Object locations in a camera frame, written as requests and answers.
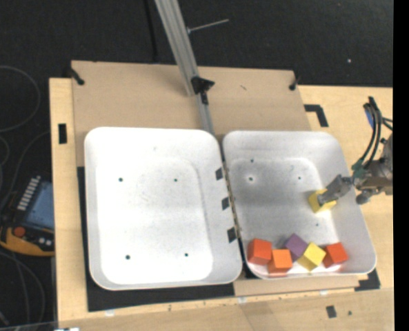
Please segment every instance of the orange and black device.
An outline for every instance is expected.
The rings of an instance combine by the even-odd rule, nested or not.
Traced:
[[[12,201],[0,230],[0,245],[19,254],[54,256],[52,184],[34,175]]]

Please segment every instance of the black background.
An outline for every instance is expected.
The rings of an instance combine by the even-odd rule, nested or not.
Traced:
[[[27,72],[41,91],[34,119],[3,134],[11,148],[4,167],[4,190],[25,146],[49,129],[48,79],[66,77],[71,60],[173,63],[154,1],[148,1],[157,55],[143,0],[0,0],[0,65]],[[301,84],[310,85],[393,86],[394,0],[179,3],[190,28],[230,20],[190,35],[200,66],[294,70]],[[28,80],[0,71],[0,128],[24,119],[33,106],[34,88]],[[36,170],[50,172],[50,153],[48,137],[37,141],[22,165],[21,176]],[[44,319],[52,320],[50,260],[22,257],[22,261],[46,287]],[[34,281],[26,279],[34,321],[40,299]],[[12,325],[26,322],[19,286],[12,262],[0,257],[0,310]]]

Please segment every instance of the purple cube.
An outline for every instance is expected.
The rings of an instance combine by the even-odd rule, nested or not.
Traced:
[[[289,249],[293,261],[302,256],[302,254],[306,251],[307,246],[308,243],[306,243],[299,235],[295,233],[293,233],[286,242],[286,248]]]

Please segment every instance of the empty white tray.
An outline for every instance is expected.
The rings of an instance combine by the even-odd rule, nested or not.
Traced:
[[[230,283],[241,272],[217,140],[202,130],[96,128],[85,140],[88,257],[102,288]]]
[[[287,277],[365,274],[376,254],[355,191],[329,211],[313,213],[308,197],[338,174],[350,176],[337,140],[325,132],[235,131],[223,140],[228,178],[234,197],[244,251],[254,239],[284,248],[292,233],[323,246],[342,242],[349,260],[308,272],[295,263]],[[262,279],[273,278],[266,266],[249,263]]]

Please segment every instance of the black clamp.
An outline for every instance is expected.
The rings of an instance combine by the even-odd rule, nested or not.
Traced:
[[[193,77],[190,82],[192,82],[192,87],[195,94],[201,95],[201,102],[203,104],[209,105],[209,100],[207,98],[207,91],[211,89],[211,87],[215,84],[214,81],[209,81],[206,79],[202,79],[201,77],[195,76]]]

